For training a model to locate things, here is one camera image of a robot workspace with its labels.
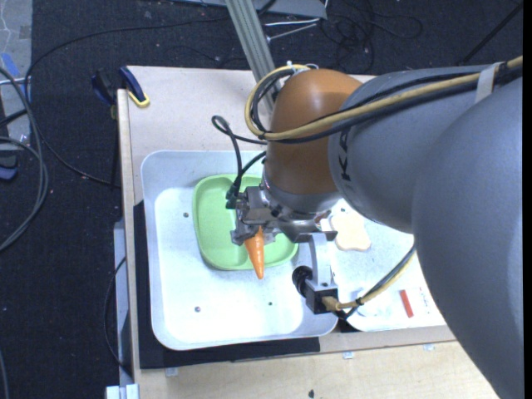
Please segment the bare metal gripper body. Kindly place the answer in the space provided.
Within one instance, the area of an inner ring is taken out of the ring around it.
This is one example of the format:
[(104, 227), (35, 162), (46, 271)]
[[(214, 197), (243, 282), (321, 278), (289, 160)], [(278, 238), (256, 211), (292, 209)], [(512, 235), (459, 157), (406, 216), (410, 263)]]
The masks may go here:
[(294, 194), (275, 186), (245, 189), (236, 203), (237, 226), (279, 228), (289, 239), (308, 239), (317, 233), (318, 220), (329, 211), (329, 194)]

